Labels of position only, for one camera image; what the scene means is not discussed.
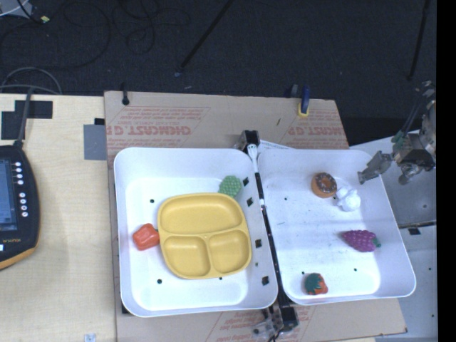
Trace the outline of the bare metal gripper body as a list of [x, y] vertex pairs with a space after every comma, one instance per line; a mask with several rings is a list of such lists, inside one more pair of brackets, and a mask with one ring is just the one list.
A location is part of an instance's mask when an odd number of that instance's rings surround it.
[[430, 171], [436, 166], [436, 102], [426, 105], [417, 133], [398, 133], [393, 138], [393, 159], [409, 172]]

